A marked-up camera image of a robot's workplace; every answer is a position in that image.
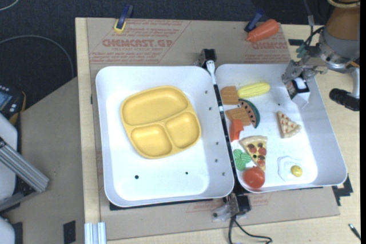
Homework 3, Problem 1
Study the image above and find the red tomato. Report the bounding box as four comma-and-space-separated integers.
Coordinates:
242, 166, 266, 190

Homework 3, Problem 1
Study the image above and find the yellow corn cob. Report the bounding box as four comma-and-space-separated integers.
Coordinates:
236, 81, 271, 99

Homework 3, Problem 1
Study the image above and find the thin black and white rod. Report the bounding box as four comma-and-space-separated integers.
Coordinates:
206, 61, 239, 195

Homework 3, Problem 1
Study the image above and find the yellow pepperoni pizza slice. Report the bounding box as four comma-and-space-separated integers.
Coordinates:
238, 135, 268, 173

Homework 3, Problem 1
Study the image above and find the orange waffle biscuit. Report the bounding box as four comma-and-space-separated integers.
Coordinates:
224, 107, 253, 127
220, 85, 240, 106

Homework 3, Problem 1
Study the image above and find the white carton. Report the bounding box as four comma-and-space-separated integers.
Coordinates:
287, 77, 311, 110

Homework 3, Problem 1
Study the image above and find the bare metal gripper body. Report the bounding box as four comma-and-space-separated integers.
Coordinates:
296, 46, 360, 75

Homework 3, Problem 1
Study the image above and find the green broccoli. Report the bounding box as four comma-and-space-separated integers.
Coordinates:
232, 149, 253, 172

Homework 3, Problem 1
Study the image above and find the black pen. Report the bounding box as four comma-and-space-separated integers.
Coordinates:
348, 223, 361, 241

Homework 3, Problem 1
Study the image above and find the white fried egg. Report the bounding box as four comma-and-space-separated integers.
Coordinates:
276, 155, 304, 182

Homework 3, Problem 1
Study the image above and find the red and green watermelon slice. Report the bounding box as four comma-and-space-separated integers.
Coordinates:
237, 98, 261, 129

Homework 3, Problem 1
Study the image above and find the brown cardboard board red print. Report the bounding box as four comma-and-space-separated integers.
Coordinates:
85, 17, 341, 241

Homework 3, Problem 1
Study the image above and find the yellow divided plate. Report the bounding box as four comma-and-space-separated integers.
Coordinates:
120, 85, 202, 160

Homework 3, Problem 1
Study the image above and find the orange-red block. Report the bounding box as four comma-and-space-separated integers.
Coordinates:
229, 118, 245, 142

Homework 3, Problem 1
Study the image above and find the black cylinder on white bracket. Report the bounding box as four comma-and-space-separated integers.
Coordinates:
328, 66, 361, 111

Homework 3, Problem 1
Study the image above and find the pale pizza slice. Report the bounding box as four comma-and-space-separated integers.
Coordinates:
276, 110, 303, 139

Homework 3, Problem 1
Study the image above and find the white plastic tray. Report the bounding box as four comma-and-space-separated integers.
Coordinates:
214, 63, 348, 194
95, 65, 236, 207

